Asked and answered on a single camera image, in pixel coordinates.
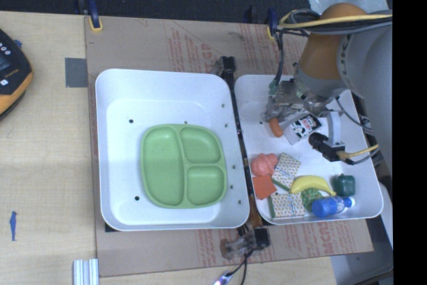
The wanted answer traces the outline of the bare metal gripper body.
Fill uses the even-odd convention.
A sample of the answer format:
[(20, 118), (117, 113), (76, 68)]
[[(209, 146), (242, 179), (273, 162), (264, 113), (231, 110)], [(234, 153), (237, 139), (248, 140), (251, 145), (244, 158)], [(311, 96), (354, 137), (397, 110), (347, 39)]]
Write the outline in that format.
[(313, 77), (293, 77), (279, 83), (276, 92), (269, 96), (268, 103), (291, 106), (312, 115), (322, 115), (334, 98), (334, 81)]

